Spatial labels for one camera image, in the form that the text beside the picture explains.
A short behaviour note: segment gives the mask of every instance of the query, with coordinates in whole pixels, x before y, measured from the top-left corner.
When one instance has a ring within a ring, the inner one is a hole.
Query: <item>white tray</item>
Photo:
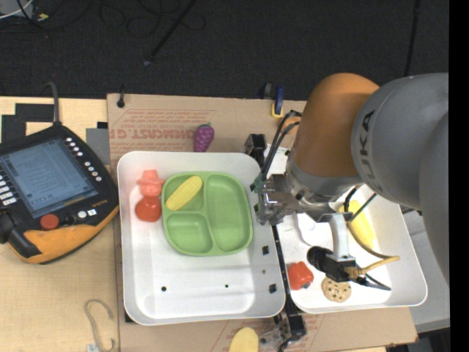
[[[189,171],[235,176],[251,205],[254,236],[245,250],[224,256],[194,257],[174,250],[162,218],[140,221],[136,181],[145,169],[159,177]],[[124,303],[130,318],[146,326],[196,320],[263,318],[284,307],[285,291],[270,226],[256,222],[257,194],[249,186],[259,165],[242,153],[164,153],[135,151],[117,165],[122,229]]]
[[[372,195],[368,186],[362,186],[355,193],[360,205]],[[293,290],[292,300],[307,313],[327,313],[345,310],[371,309],[383,307],[411,307],[423,303],[427,287],[418,262],[400,207],[380,196],[375,197],[362,211],[372,225],[376,238],[374,250],[385,255],[398,255],[399,260],[371,270],[368,274],[391,287],[391,291],[364,287],[350,283],[352,295],[345,302],[328,300],[321,288],[325,274],[318,271],[306,260],[312,246],[322,246],[332,250],[332,233],[328,223],[314,223],[306,214],[285,218],[278,225],[278,235],[284,253],[285,263],[303,261],[313,272],[314,281],[306,289]],[[355,257],[360,267],[366,267],[381,259],[363,250],[348,232],[349,253]]]

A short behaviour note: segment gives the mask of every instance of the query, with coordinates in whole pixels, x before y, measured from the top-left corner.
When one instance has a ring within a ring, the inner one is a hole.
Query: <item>white cable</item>
[[[23,9],[26,9],[29,5],[31,5],[31,3],[32,3],[33,1],[34,1],[34,0],[28,0],[28,2],[27,2],[26,4],[24,4]],[[2,18],[11,17],[12,15],[15,15],[15,14],[20,13],[20,12],[21,12],[21,8],[18,9],[18,10],[16,10],[16,11],[14,11],[14,12],[8,13],[8,14],[6,14],[6,15],[0,15],[0,20],[1,20]]]

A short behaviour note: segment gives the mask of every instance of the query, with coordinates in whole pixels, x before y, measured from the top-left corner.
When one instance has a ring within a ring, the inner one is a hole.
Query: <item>yellow cable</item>
[[[381,261],[372,263],[371,265],[366,266],[365,268],[357,268],[357,267],[350,267],[346,268],[346,272],[353,278],[356,278],[359,275],[364,275],[370,270],[373,270],[376,267],[385,265],[386,263],[394,262],[400,259],[399,256],[394,255],[394,256],[389,256],[389,255],[384,255],[378,252],[375,252],[371,248],[369,248],[366,244],[363,243],[363,241],[360,240],[360,238],[357,236],[355,231],[352,228],[351,223],[347,222],[347,226],[349,227],[350,233],[352,233],[353,238],[357,241],[358,245],[360,245],[364,250],[366,250],[368,253],[374,255],[375,257],[382,258]]]

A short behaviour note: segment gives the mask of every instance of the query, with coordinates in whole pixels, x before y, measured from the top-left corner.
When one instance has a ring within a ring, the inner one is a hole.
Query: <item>green divided plate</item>
[[[199,193],[182,209],[171,211],[166,200],[190,176],[202,178]],[[252,240],[248,197],[238,179],[223,172],[183,172],[165,180],[161,194],[163,226],[169,243],[183,254],[234,254]]]

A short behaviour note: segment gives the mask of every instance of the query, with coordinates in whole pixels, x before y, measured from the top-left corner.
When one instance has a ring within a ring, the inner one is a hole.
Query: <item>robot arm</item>
[[[447,73],[400,78],[382,87],[352,73],[318,83],[285,174],[268,179],[259,194],[258,219],[277,224],[284,215],[305,212],[315,221],[330,220],[335,213],[330,202],[362,183],[422,211],[449,282]]]

